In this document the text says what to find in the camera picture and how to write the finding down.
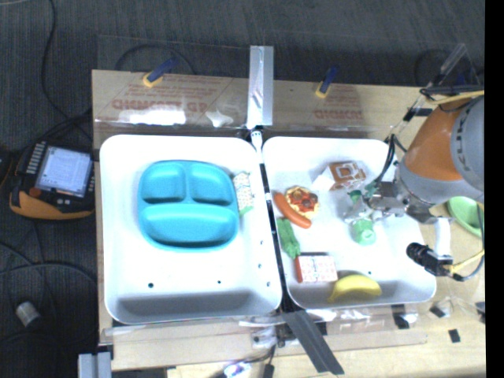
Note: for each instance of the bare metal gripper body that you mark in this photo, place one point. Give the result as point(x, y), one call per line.
point(388, 199)

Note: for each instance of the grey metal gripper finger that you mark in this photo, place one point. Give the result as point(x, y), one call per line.
point(373, 216)
point(354, 211)

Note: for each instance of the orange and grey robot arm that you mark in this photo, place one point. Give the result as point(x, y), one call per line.
point(437, 152)

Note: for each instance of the orange and white carton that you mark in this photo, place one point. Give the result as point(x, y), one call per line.
point(344, 175)

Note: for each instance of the white plastic tray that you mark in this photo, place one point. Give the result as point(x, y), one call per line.
point(393, 258)
point(189, 282)

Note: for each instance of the toy pizza slice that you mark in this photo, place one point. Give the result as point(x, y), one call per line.
point(303, 201)

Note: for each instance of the orange toy sausage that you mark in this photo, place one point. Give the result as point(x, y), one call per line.
point(293, 215)

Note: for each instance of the white carton with red print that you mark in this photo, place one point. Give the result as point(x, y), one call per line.
point(317, 268)

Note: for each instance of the green toy broccoli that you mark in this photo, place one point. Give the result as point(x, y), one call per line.
point(289, 238)

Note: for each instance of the yellow banana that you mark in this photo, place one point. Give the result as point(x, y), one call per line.
point(356, 286)

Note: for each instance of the green divided plate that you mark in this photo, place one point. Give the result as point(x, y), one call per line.
point(464, 211)

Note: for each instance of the brown cardboard board, red print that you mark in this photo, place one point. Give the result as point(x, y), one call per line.
point(354, 104)

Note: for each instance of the white packet with coloured print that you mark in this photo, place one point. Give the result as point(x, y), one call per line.
point(243, 191)

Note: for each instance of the blue divided plate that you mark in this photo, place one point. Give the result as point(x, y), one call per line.
point(189, 207)

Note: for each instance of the grey metal can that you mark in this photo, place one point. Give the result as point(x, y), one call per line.
point(27, 313)

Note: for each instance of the black cylinder on white bracket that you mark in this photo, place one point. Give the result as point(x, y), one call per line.
point(427, 255)

